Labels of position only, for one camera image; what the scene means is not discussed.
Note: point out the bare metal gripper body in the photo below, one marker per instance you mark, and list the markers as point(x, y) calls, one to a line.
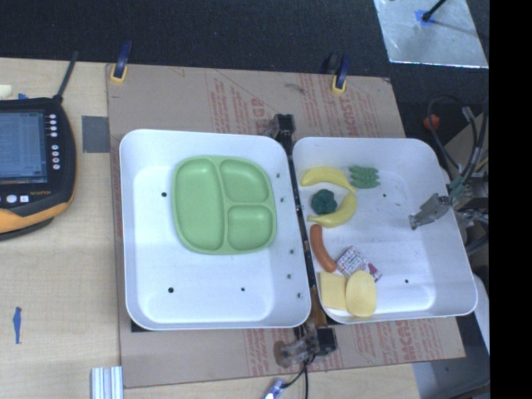
point(476, 204)

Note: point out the orange sausage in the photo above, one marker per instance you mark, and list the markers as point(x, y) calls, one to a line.
point(322, 249)

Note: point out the thin black rod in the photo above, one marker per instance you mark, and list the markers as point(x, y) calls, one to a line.
point(296, 193)

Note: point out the green pea pods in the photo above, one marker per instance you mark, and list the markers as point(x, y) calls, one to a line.
point(363, 177)

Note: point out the white plastic tray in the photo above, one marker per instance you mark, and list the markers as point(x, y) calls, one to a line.
point(415, 264)
point(208, 289)

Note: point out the green broccoli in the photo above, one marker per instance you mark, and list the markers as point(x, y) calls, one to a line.
point(324, 203)

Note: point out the yellow square slice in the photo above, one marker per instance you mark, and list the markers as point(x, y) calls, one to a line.
point(331, 291)

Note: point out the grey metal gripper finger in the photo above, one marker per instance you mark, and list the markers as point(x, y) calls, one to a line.
point(436, 205)
point(417, 219)

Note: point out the green divided plate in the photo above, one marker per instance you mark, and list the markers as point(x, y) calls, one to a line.
point(195, 206)

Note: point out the white and red packet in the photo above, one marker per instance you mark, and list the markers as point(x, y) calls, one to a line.
point(352, 260)

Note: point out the brown cardboard board red print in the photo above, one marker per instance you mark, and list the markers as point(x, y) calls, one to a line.
point(187, 98)

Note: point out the yellow banana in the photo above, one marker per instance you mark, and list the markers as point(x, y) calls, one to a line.
point(343, 214)
point(326, 175)

